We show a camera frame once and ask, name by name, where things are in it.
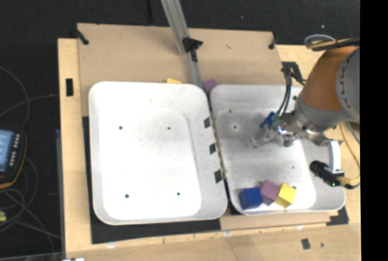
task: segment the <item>black bracket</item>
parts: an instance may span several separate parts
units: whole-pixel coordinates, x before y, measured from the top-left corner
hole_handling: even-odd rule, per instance
[[[84,45],[89,44],[89,40],[78,29],[71,29],[69,32],[69,38],[80,39]]]
[[[204,44],[202,41],[198,41],[190,38],[183,39],[184,50],[186,51],[186,53],[189,53],[189,52],[191,53],[192,61],[198,62],[196,50],[198,50],[202,44]]]
[[[278,36],[275,35],[275,33],[273,34],[273,41],[271,44],[268,45],[268,48],[270,50],[273,50],[275,48],[275,45],[278,43]]]
[[[297,63],[293,61],[283,61],[282,66],[283,68],[281,71],[284,73],[285,76],[290,75],[294,79],[296,79],[299,83],[304,85],[305,79],[302,77],[302,73]]]

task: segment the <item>cable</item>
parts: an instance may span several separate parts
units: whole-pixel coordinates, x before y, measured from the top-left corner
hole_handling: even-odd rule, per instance
[[[291,97],[291,88],[292,88],[292,77],[291,72],[288,67],[283,67],[282,71],[284,73],[284,77],[286,78],[286,92],[284,93],[283,101],[277,111],[277,115],[282,118],[285,112],[287,111],[290,97]]]
[[[1,222],[0,223],[0,232],[4,232],[5,230],[9,229],[11,226],[13,226],[15,223],[19,224],[19,225],[22,225],[22,226],[25,226],[27,228],[30,228],[30,229],[34,229],[35,231],[38,231],[38,232],[41,232],[41,233],[44,233],[45,235],[47,235],[47,238],[48,238],[48,241],[50,243],[50,246],[51,246],[51,249],[53,250],[53,252],[55,252],[55,246],[54,246],[54,243],[52,241],[52,237],[55,237],[57,239],[61,239],[60,236],[52,233],[52,232],[49,232],[47,231],[46,227],[44,226],[44,224],[40,221],[40,219],[29,209],[29,206],[31,205],[31,203],[34,201],[35,199],[35,196],[36,196],[36,193],[38,191],[38,186],[39,186],[39,174],[38,174],[38,171],[36,169],[36,166],[34,165],[34,163],[26,158],[25,159],[28,163],[30,163],[30,166],[32,167],[33,169],[33,172],[35,174],[35,180],[36,180],[36,183],[35,183],[35,188],[33,190],[33,194],[30,198],[30,200],[28,201],[27,204],[25,204],[25,199],[26,199],[26,196],[27,196],[27,192],[25,194],[23,194],[22,192],[20,192],[19,190],[17,189],[13,189],[13,188],[10,188],[10,189],[6,189],[6,190],[3,190],[3,191],[0,191],[1,194],[5,194],[8,198],[12,199],[14,202],[15,202],[15,205],[12,206],[15,207],[17,205],[21,206],[21,210],[19,212],[17,212],[13,217],[9,218],[7,221],[5,222]],[[26,185],[29,186],[29,183],[28,183],[28,177],[26,175]],[[15,199],[12,195],[10,195],[8,192],[15,192],[17,193],[20,198],[21,198],[21,202],[18,201],[17,199]],[[40,225],[40,228],[36,227],[36,226],[33,226],[33,225],[30,225],[29,223],[26,223],[26,222],[23,222],[23,221],[20,221],[19,218],[22,216],[23,213],[28,213],[31,217],[34,218],[34,220]]]
[[[353,127],[350,125],[349,122],[346,122],[346,126],[347,126],[347,128],[350,130],[350,132],[352,133],[354,139],[356,139],[356,141],[358,142],[358,144],[360,144],[360,139],[357,137],[356,133],[354,133]]]
[[[10,77],[12,77],[20,85],[21,89],[23,90],[23,93],[25,95],[25,103],[27,103],[27,112],[25,114],[25,120],[24,120],[24,124],[23,124],[23,126],[25,127],[25,125],[27,125],[28,118],[30,117],[30,112],[31,112],[30,97],[28,95],[27,89],[25,88],[23,83],[19,80],[19,78],[16,75],[14,75],[13,73],[11,73],[11,71],[9,71],[6,68],[1,67],[1,66],[0,66],[0,70],[2,70],[6,74],[8,74]]]
[[[357,188],[361,183],[361,165],[360,165],[360,162],[356,158],[356,154],[354,153],[354,151],[350,147],[349,142],[347,141],[347,138],[345,136],[344,129],[343,129],[343,124],[340,123],[339,126],[341,128],[341,133],[342,133],[342,136],[344,138],[344,142],[345,142],[347,148],[349,149],[350,153],[352,154],[353,159],[357,163],[359,174],[356,178],[353,178],[353,179],[346,178],[346,177],[338,177],[337,179],[341,183],[342,186],[345,186],[348,189],[354,189],[354,188]]]
[[[48,98],[58,98],[59,95],[45,95],[45,96],[38,96],[38,97],[34,97],[34,98],[31,98],[29,100],[29,102],[31,103],[32,101],[37,101],[37,100],[41,100],[41,99],[48,99]],[[7,113],[11,112],[12,110],[20,107],[20,106],[23,106],[24,104],[26,104],[27,101],[22,101],[21,103],[18,103],[18,104],[15,104],[14,106],[8,108],[7,110],[3,111],[0,113],[0,118],[2,118],[4,115],[6,115]]]
[[[23,174],[24,179],[25,179],[25,192],[22,194],[23,194],[24,198],[26,198],[27,193],[28,193],[29,181],[28,181],[28,177],[27,177],[27,174],[25,173],[24,169],[22,169],[22,174]],[[1,210],[10,210],[10,209],[16,207],[17,205],[18,205],[17,203],[13,203],[12,205],[9,205],[6,207],[1,207],[0,209]]]
[[[39,229],[35,225],[31,225],[29,223],[26,223],[26,222],[23,222],[23,221],[20,221],[20,220],[15,221],[15,223],[17,223],[19,225],[22,225],[22,226],[25,226],[26,228],[29,228],[29,229],[34,229],[35,231],[41,232],[41,233],[46,234],[48,236],[55,237],[56,239],[62,239],[61,236],[59,236],[57,234],[54,234],[54,233],[52,233],[50,231],[46,231],[44,229]]]
[[[334,49],[335,47],[343,46],[359,46],[359,38],[349,38],[337,40],[329,35],[310,35],[304,39],[304,45],[308,49],[313,50],[314,52],[319,52],[322,50]]]
[[[21,204],[20,202],[18,202],[18,204],[21,206],[21,210],[16,214],[14,215],[13,217],[10,217],[9,219],[7,219],[5,222],[0,222],[0,233],[4,232],[5,230],[9,229],[15,220],[17,220],[20,215],[24,212],[24,208],[25,208],[25,198],[24,198],[24,195],[22,192],[20,192],[19,190],[17,189],[6,189],[6,190],[1,190],[0,191],[0,195],[1,194],[5,194],[6,196],[9,197],[9,192],[13,192],[13,193],[17,193],[20,197],[21,197]]]

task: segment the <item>purple cube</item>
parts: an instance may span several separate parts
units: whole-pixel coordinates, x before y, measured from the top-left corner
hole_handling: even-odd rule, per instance
[[[210,92],[212,91],[212,89],[217,86],[217,82],[216,80],[214,79],[211,79],[211,80],[207,80],[207,81],[203,81],[202,82],[203,86],[204,86],[204,90],[205,90],[205,93],[206,95],[210,96]]]
[[[267,205],[272,204],[276,200],[279,194],[279,189],[280,187],[274,184],[272,181],[265,180],[260,186],[263,203]]]

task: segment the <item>yellow cube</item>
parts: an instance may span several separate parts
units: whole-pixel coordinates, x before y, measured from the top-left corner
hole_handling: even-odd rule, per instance
[[[181,81],[170,79],[170,78],[168,78],[166,82],[171,84],[182,84]]]
[[[289,186],[287,183],[282,183],[275,203],[284,208],[287,208],[293,203],[295,196],[296,189],[292,186]]]

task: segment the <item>toy block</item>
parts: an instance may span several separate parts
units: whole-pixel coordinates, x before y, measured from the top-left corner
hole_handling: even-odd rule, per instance
[[[211,79],[211,80],[203,81],[203,82],[202,82],[202,85],[204,86],[204,91],[205,91],[205,93],[206,93],[208,96],[210,96],[210,92],[212,91],[212,89],[213,89],[214,87],[217,86],[217,82],[216,82],[216,80]]]
[[[284,208],[287,208],[293,203],[295,195],[296,189],[294,187],[289,186],[287,183],[282,183],[275,203]]]
[[[257,208],[263,203],[259,188],[243,189],[239,194],[240,204],[243,209]]]
[[[260,186],[263,203],[271,205],[278,197],[280,187],[270,180],[265,180]]]
[[[170,79],[170,78],[168,78],[166,82],[170,84],[182,84],[181,81]]]

